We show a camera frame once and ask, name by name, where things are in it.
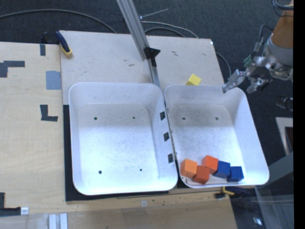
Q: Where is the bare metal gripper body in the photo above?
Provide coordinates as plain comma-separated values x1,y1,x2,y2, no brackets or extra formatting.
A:
244,53,294,83

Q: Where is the yellow cube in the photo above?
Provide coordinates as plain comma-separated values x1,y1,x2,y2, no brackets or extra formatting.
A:
185,73,203,86

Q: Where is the white plastic tray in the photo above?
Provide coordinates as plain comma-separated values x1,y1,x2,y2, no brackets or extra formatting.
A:
68,82,179,197
163,84,270,189

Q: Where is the blue cube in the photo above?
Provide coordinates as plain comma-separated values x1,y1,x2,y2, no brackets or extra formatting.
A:
226,166,245,183
212,160,231,179

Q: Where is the light orange cube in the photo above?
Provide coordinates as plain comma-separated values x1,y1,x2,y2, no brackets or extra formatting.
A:
180,158,198,178

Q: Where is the black cylinder on white bracket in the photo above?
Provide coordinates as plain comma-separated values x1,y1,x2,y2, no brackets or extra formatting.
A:
275,95,294,111

